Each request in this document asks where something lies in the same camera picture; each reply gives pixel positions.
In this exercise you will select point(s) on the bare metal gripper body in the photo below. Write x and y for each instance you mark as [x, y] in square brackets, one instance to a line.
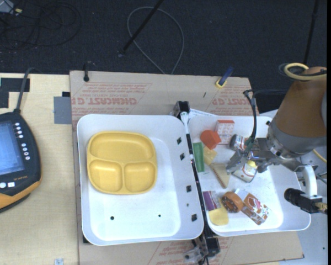
[275, 152]

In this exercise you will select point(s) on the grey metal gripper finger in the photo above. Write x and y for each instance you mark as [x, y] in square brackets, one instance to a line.
[263, 166]
[237, 161]

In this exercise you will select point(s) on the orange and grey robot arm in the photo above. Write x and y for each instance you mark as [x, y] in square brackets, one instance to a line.
[300, 112]

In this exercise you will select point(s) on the white bottle with yellow cap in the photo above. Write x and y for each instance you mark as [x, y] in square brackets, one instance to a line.
[246, 172]

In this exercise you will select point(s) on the small silver can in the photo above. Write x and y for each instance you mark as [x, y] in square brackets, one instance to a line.
[238, 142]

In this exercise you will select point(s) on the beige sandwich slice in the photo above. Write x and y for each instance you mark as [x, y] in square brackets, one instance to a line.
[221, 174]

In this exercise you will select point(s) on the yellow cheese wedge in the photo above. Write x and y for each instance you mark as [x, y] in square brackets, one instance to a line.
[209, 154]

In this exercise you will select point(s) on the white plastic tray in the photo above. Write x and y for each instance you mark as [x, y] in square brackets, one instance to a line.
[273, 197]
[143, 217]

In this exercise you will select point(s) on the orange and white small carton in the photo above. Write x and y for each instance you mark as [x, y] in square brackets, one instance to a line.
[225, 131]

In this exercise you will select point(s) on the orange house-shaped block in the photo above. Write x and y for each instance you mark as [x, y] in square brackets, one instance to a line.
[210, 139]

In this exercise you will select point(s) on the green rectangular packet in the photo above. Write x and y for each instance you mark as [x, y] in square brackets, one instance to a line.
[198, 157]

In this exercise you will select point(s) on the orange doughnut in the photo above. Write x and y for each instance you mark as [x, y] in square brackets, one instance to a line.
[233, 201]

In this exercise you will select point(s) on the orange and white milk carton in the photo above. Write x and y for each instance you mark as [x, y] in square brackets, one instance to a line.
[255, 207]

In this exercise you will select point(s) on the thin black and white rod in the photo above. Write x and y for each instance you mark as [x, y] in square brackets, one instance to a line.
[194, 164]

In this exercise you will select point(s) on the purple packet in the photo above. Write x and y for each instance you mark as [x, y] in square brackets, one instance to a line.
[209, 200]

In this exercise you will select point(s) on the yellow flat slice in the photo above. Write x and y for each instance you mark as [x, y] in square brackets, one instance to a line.
[218, 217]

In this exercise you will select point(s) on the white paper sheet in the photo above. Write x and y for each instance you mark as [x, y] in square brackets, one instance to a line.
[202, 113]

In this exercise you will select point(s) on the brown cardboard board red print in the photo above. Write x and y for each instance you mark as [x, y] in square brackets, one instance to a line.
[154, 98]

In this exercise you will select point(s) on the yellow divided plate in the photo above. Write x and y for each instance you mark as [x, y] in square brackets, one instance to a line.
[121, 161]

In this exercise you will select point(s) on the black cylinder on white bracket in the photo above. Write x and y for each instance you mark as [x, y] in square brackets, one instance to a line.
[298, 199]

